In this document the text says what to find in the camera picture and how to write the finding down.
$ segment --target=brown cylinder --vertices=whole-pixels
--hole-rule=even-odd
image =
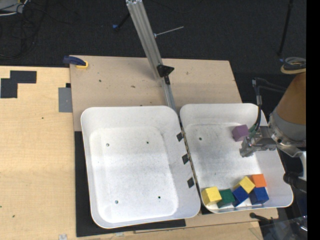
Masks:
[[[295,76],[276,107],[278,115],[293,124],[306,125],[306,74],[307,72],[303,72]]]

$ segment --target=black floor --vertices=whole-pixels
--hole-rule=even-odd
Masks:
[[[65,55],[145,57],[131,18],[113,28],[128,14],[125,1],[31,0],[23,14],[0,15],[0,65],[65,67]],[[289,1],[143,0],[154,33],[183,26],[157,37],[161,57],[229,61],[244,103],[256,103],[254,77],[287,87],[293,77],[280,72],[283,59],[306,59],[307,0]],[[282,95],[261,95],[269,116]]]

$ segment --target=yellow block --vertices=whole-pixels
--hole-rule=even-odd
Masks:
[[[201,195],[205,206],[212,205],[222,200],[222,197],[216,186],[205,188],[202,190]]]
[[[249,179],[248,176],[245,176],[240,182],[233,187],[233,189],[238,188],[239,186],[243,187],[245,192],[248,194],[255,188],[255,184]]]

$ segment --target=cube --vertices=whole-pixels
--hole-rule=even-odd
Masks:
[[[249,136],[249,130],[246,124],[238,125],[232,130],[232,137],[236,142],[242,142],[247,136]]]
[[[230,205],[233,203],[235,200],[234,194],[232,194],[232,191],[230,188],[220,190],[220,195],[222,197],[222,200],[216,203],[216,205],[221,208]]]
[[[264,204],[269,200],[269,196],[265,187],[255,187],[249,194],[252,205]]]
[[[255,187],[256,185],[249,179],[248,176],[245,176],[240,182],[235,185],[233,188],[236,189],[239,186],[243,187],[243,189],[249,194]]]
[[[222,199],[220,192],[216,186],[205,188],[204,190],[202,190],[201,195],[205,206],[215,204]]]
[[[234,207],[237,207],[240,205],[243,201],[245,201],[249,195],[248,193],[244,190],[242,186],[237,187],[233,192],[232,192],[235,201],[232,203]]]
[[[267,182],[263,173],[251,175],[250,180],[253,182],[256,188],[267,186]]]

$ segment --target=black clip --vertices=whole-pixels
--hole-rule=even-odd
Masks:
[[[158,70],[159,76],[161,78],[164,77],[165,83],[170,85],[169,74],[174,71],[175,68],[172,66],[158,65],[156,69]]]

